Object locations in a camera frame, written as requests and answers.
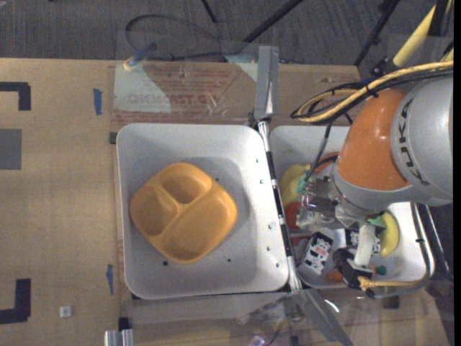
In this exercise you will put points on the orange divided plate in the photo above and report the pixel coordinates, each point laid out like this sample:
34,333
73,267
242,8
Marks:
187,225

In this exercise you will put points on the clear plastic bottle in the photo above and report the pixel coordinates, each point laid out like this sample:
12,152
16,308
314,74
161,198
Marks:
311,220

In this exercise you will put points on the red toy fruit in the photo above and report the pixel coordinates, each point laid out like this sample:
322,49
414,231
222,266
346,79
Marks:
292,215

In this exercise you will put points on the yellow banana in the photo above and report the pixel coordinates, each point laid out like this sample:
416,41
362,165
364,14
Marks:
390,234

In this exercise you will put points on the white plastic tray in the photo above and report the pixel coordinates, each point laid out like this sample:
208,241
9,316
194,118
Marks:
151,146
299,142

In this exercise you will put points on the small green toy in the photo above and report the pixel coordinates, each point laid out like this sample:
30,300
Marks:
381,270

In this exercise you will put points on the brown cardboard board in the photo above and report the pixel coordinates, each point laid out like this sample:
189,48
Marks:
201,85

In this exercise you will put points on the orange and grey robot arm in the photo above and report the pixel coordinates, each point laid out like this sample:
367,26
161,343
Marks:
371,150

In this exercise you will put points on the yellow toy fruit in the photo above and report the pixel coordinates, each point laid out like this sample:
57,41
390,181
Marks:
290,182

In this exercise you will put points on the cow print carton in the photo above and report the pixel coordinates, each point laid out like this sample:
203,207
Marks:
317,252
352,237

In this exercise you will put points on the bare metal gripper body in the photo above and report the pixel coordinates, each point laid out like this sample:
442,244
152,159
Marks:
322,202

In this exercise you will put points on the orange carrot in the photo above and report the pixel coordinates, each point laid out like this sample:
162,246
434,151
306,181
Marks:
334,276

